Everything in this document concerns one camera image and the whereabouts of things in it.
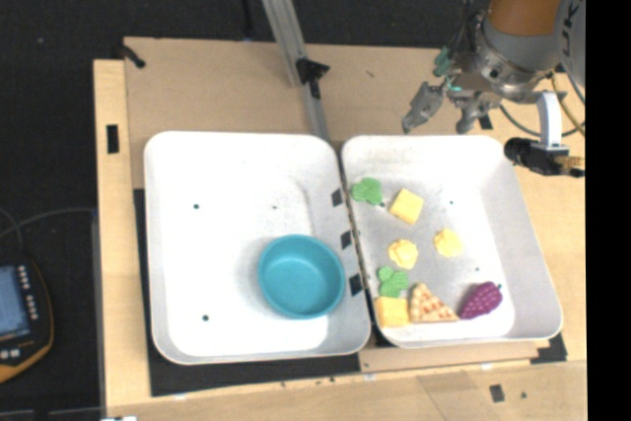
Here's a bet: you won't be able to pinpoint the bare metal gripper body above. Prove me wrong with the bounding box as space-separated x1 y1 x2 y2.
445 47 551 110

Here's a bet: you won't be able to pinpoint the white plastic tray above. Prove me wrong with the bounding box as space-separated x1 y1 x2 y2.
142 129 373 366
340 133 565 350

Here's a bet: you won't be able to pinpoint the yellow cheese block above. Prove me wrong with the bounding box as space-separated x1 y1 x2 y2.
374 295 411 329
388 187 426 227

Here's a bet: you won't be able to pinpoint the green broccoli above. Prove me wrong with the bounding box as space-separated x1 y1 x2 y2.
376 265 410 299
350 176 386 208

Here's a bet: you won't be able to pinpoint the yellow round biscuit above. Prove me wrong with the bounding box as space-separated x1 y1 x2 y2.
387 238 420 271
433 227 466 260

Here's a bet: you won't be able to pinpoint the purple grapes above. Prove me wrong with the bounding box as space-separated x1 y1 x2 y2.
457 280 504 320

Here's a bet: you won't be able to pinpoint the pizza slice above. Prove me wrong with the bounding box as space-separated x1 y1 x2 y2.
408 281 460 324

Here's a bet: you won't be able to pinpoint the brown cardboard board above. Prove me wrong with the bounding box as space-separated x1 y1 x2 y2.
121 35 588 374

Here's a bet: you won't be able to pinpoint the teal bowl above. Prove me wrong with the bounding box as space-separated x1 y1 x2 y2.
256 233 347 320

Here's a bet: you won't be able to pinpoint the black cylinder on white bracket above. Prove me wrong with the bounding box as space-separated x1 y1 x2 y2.
503 92 586 178

